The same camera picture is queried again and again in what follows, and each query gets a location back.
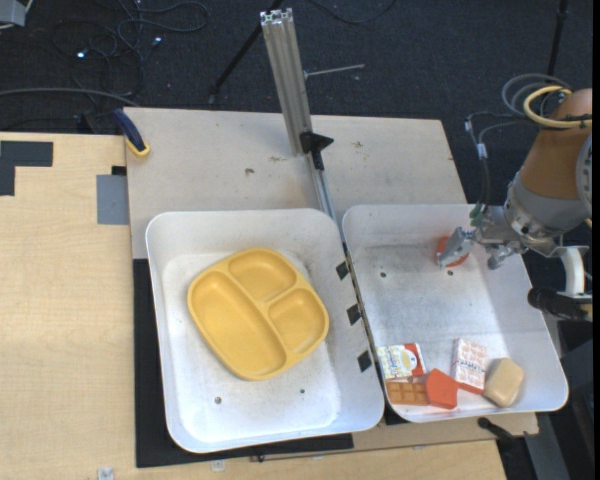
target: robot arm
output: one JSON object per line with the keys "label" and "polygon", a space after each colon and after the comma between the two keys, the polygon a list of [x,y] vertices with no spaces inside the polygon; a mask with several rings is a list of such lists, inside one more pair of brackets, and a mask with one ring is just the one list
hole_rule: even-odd
{"label": "robot arm", "polygon": [[[549,117],[531,110],[535,99],[556,91],[565,98]],[[470,214],[473,229],[456,228],[438,254],[438,264],[459,263],[475,244],[489,253],[491,269],[529,249],[546,258],[559,257],[567,274],[565,290],[551,294],[533,288],[529,302],[562,318],[590,320],[591,297],[584,293],[582,261],[588,248],[565,247],[556,239],[592,216],[592,90],[541,88],[525,99],[524,113],[541,130],[509,184],[505,204],[476,205]]]}

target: white tray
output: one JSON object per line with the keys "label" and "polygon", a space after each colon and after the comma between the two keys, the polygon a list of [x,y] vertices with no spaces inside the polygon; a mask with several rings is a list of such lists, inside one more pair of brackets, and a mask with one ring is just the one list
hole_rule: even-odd
{"label": "white tray", "polygon": [[[146,230],[167,427],[185,450],[207,453],[290,439],[367,430],[384,397],[338,227],[313,209],[167,212]],[[233,375],[213,354],[187,308],[193,279],[249,247],[284,254],[312,283],[330,319],[327,337],[308,357],[264,381]]]}
{"label": "white tray", "polygon": [[438,267],[438,240],[457,226],[470,229],[471,209],[361,205],[343,218],[375,347],[419,343],[427,370],[449,374],[453,340],[466,338],[485,345],[491,360],[510,357],[525,372],[520,395],[510,407],[499,408],[481,395],[459,390],[453,410],[392,405],[405,420],[553,411],[567,400],[567,381],[544,316],[527,302],[531,283],[522,258],[509,257],[499,269],[489,270],[487,254],[476,246],[461,266]]}

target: black clip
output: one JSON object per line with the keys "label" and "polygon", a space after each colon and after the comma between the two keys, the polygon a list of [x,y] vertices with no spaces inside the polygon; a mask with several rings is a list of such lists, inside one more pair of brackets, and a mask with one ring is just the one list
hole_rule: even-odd
{"label": "black clip", "polygon": [[136,156],[143,157],[149,154],[151,151],[149,144],[144,141],[136,125],[121,109],[113,111],[113,120],[124,135],[127,146]]}
{"label": "black clip", "polygon": [[333,142],[333,139],[325,137],[324,135],[318,135],[317,133],[313,133],[311,131],[302,132],[300,134],[302,152],[311,153],[313,166],[320,171],[324,171],[324,162],[322,161],[322,155],[320,152]]}
{"label": "black clip", "polygon": [[488,418],[479,418],[478,426],[495,435],[500,440],[500,444],[504,449],[510,448],[516,442],[516,438],[513,434],[511,434],[508,430],[505,430],[504,428],[492,423]]}

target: black mount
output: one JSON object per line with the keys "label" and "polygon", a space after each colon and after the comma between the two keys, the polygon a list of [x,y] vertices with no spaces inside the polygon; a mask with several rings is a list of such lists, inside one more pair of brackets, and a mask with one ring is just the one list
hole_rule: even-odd
{"label": "black mount", "polygon": [[322,161],[321,151],[333,143],[333,139],[318,135],[313,132],[302,132],[300,134],[300,144],[303,153],[311,153],[313,166],[319,171],[324,171],[324,162]]}

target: yellow divided plate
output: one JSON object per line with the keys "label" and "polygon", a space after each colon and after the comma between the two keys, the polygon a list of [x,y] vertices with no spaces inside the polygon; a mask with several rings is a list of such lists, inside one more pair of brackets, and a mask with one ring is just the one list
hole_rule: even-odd
{"label": "yellow divided plate", "polygon": [[209,267],[189,286],[187,304],[216,356],[247,380],[291,368],[329,331],[318,294],[272,249],[245,249]]}

